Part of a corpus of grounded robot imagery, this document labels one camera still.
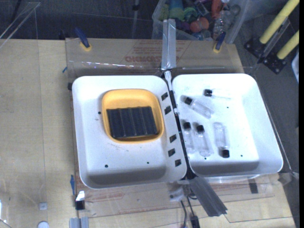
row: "black floor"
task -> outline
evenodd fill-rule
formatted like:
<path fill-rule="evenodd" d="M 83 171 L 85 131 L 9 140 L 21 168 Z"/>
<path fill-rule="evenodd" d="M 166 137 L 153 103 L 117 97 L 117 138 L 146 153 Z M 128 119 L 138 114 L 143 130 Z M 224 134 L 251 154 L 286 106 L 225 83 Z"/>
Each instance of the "black floor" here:
<path fill-rule="evenodd" d="M 0 0 L 0 33 L 9 25 L 18 0 Z M 152 14 L 159 0 L 140 0 L 137 33 L 135 38 L 150 39 L 152 35 Z M 40 2 L 36 10 L 36 33 L 26 24 L 14 35 L 14 38 L 62 39 L 76 37 L 74 28 L 80 27 L 89 38 L 131 38 L 134 12 L 134 0 L 22 0 L 20 10 L 26 2 Z M 274 15 L 264 15 L 246 21 L 234 43 L 243 66 L 252 67 L 256 58 L 244 50 L 243 45 L 252 37 L 258 37 L 264 31 Z M 299 6 L 289 17 L 291 26 L 276 44 L 280 49 L 299 29 Z M 275 126 L 284 147 L 285 164 L 282 173 L 299 173 L 299 141 L 296 127 L 299 126 L 299 84 L 291 68 L 295 57 L 294 49 L 286 58 L 287 65 L 276 75 L 263 64 L 259 65 L 255 78 L 269 108 Z M 291 182 L 284 185 L 297 227 L 299 222 L 299 180 L 292 176 Z"/>

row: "plastic bin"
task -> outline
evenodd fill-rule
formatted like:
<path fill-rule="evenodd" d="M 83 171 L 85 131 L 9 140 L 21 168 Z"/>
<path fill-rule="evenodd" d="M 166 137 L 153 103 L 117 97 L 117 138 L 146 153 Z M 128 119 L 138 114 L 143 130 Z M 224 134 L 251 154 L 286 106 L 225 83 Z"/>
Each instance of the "plastic bin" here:
<path fill-rule="evenodd" d="M 236 18 L 236 22 L 227 32 L 225 42 L 232 44 L 238 35 L 238 31 L 244 21 L 256 18 L 263 14 L 272 13 L 281 9 L 288 0 L 229 0 L 228 5 L 237 4 L 241 7 L 241 12 Z M 156 9 L 152 15 L 153 33 L 152 39 L 162 39 L 162 21 L 158 20 L 161 9 L 166 3 L 166 0 L 159 0 Z M 194 36 L 187 34 L 184 31 L 176 30 L 177 40 L 198 40 Z"/>

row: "wooden surface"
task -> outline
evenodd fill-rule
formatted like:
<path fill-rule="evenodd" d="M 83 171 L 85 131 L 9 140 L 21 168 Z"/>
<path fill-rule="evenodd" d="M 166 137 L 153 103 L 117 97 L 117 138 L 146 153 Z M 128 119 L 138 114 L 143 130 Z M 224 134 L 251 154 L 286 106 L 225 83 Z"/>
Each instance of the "wooden surface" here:
<path fill-rule="evenodd" d="M 234 45 L 227 50 L 239 61 Z M 50 228 L 67 228 L 77 217 L 70 186 L 75 163 L 66 66 L 64 41 L 10 40 L 0 51 L 1 218 L 12 228 L 34 228 L 42 220 Z M 273 195 L 225 202 L 225 216 L 206 217 L 195 206 L 201 227 L 295 227 L 281 183 L 276 175 L 270 180 Z M 40 210 L 43 202 L 47 209 Z M 89 227 L 180 228 L 176 222 L 183 215 L 176 208 L 90 218 Z"/>

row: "bottle with black cap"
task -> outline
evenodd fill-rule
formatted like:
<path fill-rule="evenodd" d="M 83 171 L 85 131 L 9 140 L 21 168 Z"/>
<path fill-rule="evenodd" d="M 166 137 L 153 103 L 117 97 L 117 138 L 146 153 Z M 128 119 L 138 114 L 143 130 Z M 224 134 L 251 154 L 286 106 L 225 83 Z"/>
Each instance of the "bottle with black cap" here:
<path fill-rule="evenodd" d="M 204 96 L 211 98 L 223 98 L 226 100 L 231 99 L 231 94 L 227 90 L 223 89 L 205 89 Z"/>
<path fill-rule="evenodd" d="M 185 142 L 185 146 L 187 149 L 188 153 L 194 153 L 195 148 L 194 148 L 194 142 L 192 138 L 192 128 L 191 128 L 191 123 L 185 122 L 183 124 L 184 132 L 183 132 L 183 138 Z"/>
<path fill-rule="evenodd" d="M 187 104 L 193 111 L 197 112 L 198 114 L 206 117 L 207 119 L 210 119 L 214 112 L 203 105 L 201 102 L 198 100 L 192 99 L 190 97 L 187 97 L 184 100 L 184 103 Z"/>
<path fill-rule="evenodd" d="M 196 130 L 198 132 L 198 139 L 199 139 L 199 144 L 198 144 L 199 154 L 203 157 L 209 157 L 214 153 L 214 151 L 208 139 L 208 135 L 205 132 L 204 126 L 198 125 L 196 127 Z"/>
<path fill-rule="evenodd" d="M 224 126 L 222 123 L 214 123 L 214 136 L 215 136 L 215 143 L 220 151 L 220 155 L 223 158 L 229 158 L 230 152 L 229 152 L 229 137 L 226 126 Z"/>

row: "yellow pole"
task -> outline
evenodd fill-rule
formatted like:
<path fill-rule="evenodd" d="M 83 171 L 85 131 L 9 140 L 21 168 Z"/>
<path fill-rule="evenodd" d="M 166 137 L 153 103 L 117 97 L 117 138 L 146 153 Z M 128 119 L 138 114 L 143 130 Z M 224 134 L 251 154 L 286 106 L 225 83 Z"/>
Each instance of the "yellow pole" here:
<path fill-rule="evenodd" d="M 277 31 L 277 29 L 284 22 L 286 17 L 295 9 L 295 7 L 299 4 L 300 0 L 289 0 L 279 14 L 275 17 L 272 23 L 265 30 L 263 35 L 260 37 L 260 42 L 262 44 L 266 44 L 269 39 L 273 36 L 273 34 Z"/>
<path fill-rule="evenodd" d="M 290 40 L 279 50 L 277 57 L 279 59 L 284 59 L 298 44 L 299 44 L 299 30 L 290 38 Z"/>

